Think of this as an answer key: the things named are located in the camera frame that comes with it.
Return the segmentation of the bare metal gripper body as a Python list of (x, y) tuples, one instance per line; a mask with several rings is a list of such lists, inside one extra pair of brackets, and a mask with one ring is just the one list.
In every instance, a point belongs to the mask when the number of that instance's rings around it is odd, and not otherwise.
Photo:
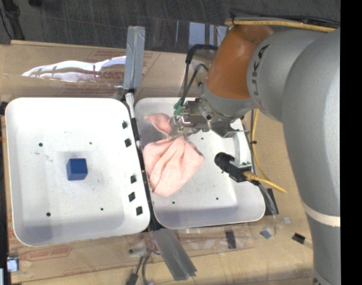
[(243, 132), (243, 126), (234, 128), (235, 120), (214, 111), (202, 99), (187, 100), (180, 114), (180, 131), (185, 134), (196, 134), (199, 131), (212, 131), (220, 137), (233, 137)]

